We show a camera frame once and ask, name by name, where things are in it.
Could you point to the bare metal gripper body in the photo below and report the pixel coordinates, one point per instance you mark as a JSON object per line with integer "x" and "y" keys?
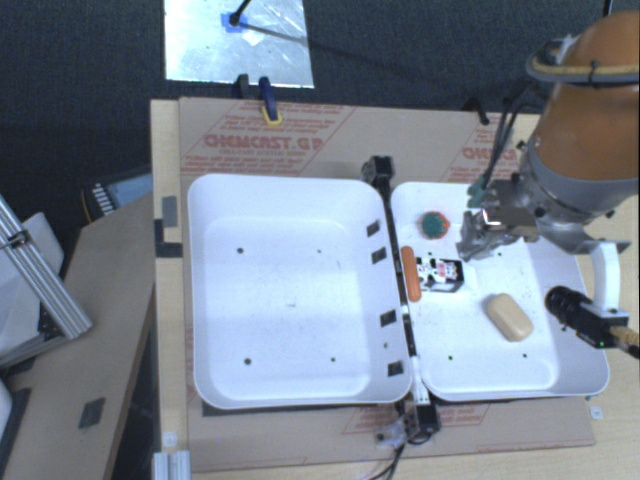
{"x": 515, "y": 213}

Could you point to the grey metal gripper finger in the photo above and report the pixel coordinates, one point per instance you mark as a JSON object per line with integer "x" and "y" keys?
{"x": 470, "y": 235}
{"x": 492, "y": 244}

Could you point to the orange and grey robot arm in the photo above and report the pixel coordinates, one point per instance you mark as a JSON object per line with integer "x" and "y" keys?
{"x": 585, "y": 118}

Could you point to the green and orange round toy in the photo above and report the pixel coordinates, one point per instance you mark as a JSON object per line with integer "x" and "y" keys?
{"x": 435, "y": 224}

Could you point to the black and white carton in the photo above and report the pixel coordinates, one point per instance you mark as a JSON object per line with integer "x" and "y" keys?
{"x": 442, "y": 273}

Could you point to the orange sausage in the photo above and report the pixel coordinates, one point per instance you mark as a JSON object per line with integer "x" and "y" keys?
{"x": 411, "y": 273}

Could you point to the beige bread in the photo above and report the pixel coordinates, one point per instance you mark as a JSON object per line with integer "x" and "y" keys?
{"x": 510, "y": 316}

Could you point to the thin black and white rod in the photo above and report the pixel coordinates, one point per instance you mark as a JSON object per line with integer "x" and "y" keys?
{"x": 406, "y": 318}

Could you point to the white plastic tray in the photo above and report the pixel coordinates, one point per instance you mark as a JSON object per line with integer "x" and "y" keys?
{"x": 480, "y": 368}
{"x": 290, "y": 293}

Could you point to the brown cardboard board red print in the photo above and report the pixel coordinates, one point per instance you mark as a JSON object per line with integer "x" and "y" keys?
{"x": 300, "y": 138}

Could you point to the black cylinder on white bracket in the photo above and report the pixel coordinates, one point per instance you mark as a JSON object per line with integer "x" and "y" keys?
{"x": 580, "y": 310}

